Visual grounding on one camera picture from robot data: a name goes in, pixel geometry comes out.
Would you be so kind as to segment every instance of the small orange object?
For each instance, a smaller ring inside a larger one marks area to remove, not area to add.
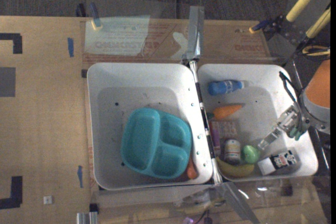
[[[187,176],[189,179],[195,179],[198,176],[195,166],[194,166],[193,157],[191,156],[191,154],[189,157],[189,162],[188,162],[186,170],[187,170]]]
[[[241,109],[243,106],[241,104],[235,104],[235,105],[227,105],[227,106],[222,106],[220,108],[215,108],[213,114],[214,118],[216,120],[222,120],[225,117],[235,113],[239,109]]]

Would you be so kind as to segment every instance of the metal clamp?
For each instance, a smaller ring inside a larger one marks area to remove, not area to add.
[[[98,224],[97,212],[77,213],[77,224]]]
[[[189,13],[188,60],[198,59],[203,51],[204,7],[191,6]]]

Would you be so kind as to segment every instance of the banana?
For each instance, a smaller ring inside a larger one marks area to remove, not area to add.
[[[254,164],[231,165],[216,157],[219,171],[223,176],[246,177],[254,170]]]

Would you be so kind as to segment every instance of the black tape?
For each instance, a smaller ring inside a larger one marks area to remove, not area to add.
[[[22,36],[19,33],[0,33],[0,40],[12,40],[13,54],[22,54]]]
[[[23,201],[22,186],[23,186],[22,176],[12,176],[10,197],[0,199],[0,209],[11,209],[20,207],[20,204],[22,204]]]

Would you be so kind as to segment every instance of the blue tape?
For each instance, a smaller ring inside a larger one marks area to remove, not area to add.
[[[73,53],[73,43],[74,43],[74,40],[72,38],[68,37],[68,50],[69,50],[70,57],[74,56],[74,53]]]
[[[78,165],[78,170],[77,170],[77,175],[79,179],[79,185],[82,188],[83,187],[83,171],[82,171],[82,166]]]

